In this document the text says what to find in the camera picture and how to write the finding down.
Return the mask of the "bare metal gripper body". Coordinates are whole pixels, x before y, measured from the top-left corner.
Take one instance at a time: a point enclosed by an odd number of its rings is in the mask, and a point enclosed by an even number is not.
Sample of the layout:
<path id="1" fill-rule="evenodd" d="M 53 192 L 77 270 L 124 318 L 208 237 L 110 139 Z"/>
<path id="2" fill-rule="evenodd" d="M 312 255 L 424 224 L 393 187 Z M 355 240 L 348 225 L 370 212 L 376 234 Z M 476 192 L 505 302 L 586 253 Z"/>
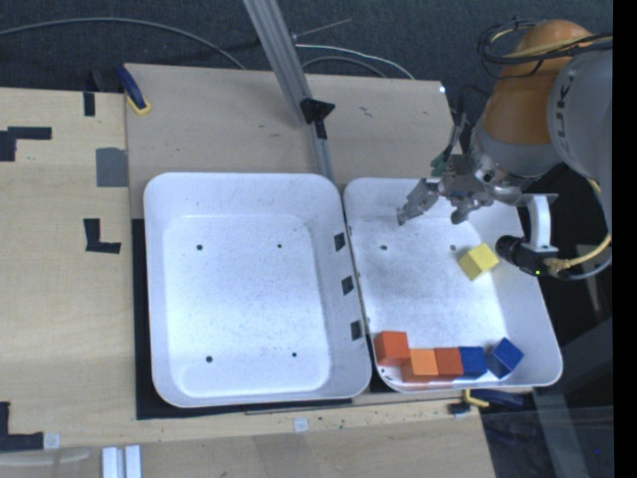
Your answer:
<path id="1" fill-rule="evenodd" d="M 478 159 L 453 154 L 438 182 L 438 193 L 455 206 L 515 204 L 523 194 L 524 180 L 500 168 L 486 156 Z"/>

